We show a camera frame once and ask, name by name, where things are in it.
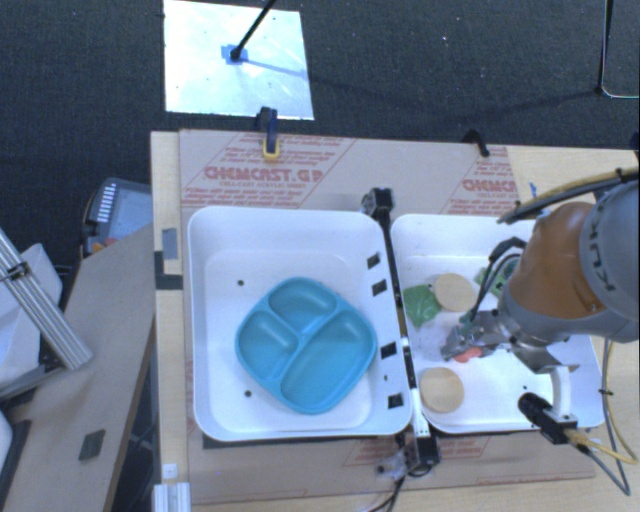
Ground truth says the tan round biscuit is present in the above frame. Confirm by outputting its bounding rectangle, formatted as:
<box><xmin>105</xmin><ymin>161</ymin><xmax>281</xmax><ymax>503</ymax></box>
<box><xmin>433</xmin><ymin>272</ymin><xmax>478</xmax><ymax>313</ymax></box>
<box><xmin>418</xmin><ymin>367</ymin><xmax>466</xmax><ymax>415</ymax></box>

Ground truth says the brown cardboard board red print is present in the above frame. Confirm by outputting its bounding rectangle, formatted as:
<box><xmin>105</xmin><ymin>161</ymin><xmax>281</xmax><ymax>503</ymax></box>
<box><xmin>178</xmin><ymin>128</ymin><xmax>601</xmax><ymax>506</ymax></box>

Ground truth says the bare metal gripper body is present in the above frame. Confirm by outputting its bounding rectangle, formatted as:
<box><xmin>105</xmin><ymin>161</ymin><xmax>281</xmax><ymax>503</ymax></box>
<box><xmin>463</xmin><ymin>310</ymin><xmax>550</xmax><ymax>372</ymax></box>

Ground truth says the black block with thin wires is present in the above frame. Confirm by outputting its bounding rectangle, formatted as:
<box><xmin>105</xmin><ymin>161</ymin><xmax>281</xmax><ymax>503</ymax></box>
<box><xmin>360</xmin><ymin>187</ymin><xmax>394</xmax><ymax>218</ymax></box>
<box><xmin>398</xmin><ymin>433</ymin><xmax>442</xmax><ymax>477</ymax></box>

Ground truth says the white plastic tray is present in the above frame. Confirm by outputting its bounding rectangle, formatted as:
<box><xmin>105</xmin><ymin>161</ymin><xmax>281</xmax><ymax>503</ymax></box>
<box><xmin>187</xmin><ymin>204</ymin><xmax>414</xmax><ymax>443</ymax></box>
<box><xmin>389</xmin><ymin>213</ymin><xmax>607</xmax><ymax>435</ymax></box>

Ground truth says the thin black and white rod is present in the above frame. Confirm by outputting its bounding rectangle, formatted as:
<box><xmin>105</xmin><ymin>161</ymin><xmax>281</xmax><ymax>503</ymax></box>
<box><xmin>375</xmin><ymin>203</ymin><xmax>432</xmax><ymax>454</ymax></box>

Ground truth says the black cylinder on white bracket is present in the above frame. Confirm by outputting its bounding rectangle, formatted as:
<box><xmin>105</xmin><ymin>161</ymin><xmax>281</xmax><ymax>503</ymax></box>
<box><xmin>516</xmin><ymin>363</ymin><xmax>581</xmax><ymax>446</ymax></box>

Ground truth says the green lettuce leaf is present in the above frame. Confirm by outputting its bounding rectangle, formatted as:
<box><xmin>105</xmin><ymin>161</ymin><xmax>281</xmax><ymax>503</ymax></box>
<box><xmin>402</xmin><ymin>284</ymin><xmax>443</xmax><ymax>329</ymax></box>

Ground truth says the blue divided plate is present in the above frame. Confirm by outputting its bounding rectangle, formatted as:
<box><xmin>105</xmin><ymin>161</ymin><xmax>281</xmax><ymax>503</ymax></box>
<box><xmin>234</xmin><ymin>276</ymin><xmax>379</xmax><ymax>416</ymax></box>

